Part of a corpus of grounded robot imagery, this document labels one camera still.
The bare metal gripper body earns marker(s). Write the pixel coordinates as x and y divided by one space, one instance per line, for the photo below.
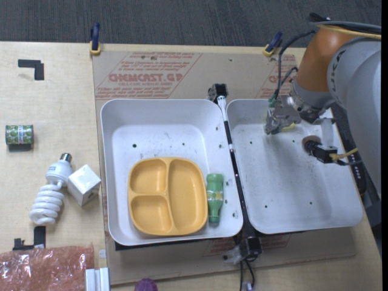
286 112

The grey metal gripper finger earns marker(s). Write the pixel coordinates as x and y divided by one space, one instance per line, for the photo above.
277 127
268 126

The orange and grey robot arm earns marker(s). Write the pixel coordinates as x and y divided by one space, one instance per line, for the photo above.
354 80

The thin black and white rod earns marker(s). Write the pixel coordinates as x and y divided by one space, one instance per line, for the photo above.
235 162

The white plastic tray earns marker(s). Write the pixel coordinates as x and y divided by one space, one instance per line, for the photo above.
285 180
169 126

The green plastic bottle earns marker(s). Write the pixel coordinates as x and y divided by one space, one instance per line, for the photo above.
214 205

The brown cardboard board red print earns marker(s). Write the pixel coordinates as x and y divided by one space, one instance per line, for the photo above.
188 71

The yellow divided plate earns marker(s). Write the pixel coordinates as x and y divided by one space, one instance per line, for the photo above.
169 199

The white cube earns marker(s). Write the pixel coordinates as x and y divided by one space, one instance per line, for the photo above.
83 184

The purple round object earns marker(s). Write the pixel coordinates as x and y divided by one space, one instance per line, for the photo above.
146 285

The white spiral light bulb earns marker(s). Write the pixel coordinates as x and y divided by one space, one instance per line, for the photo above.
50 199

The green patterned can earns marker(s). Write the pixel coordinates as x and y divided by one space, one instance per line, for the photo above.
18 134

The black cylinder on white bracket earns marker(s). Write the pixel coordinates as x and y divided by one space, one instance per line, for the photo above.
322 151

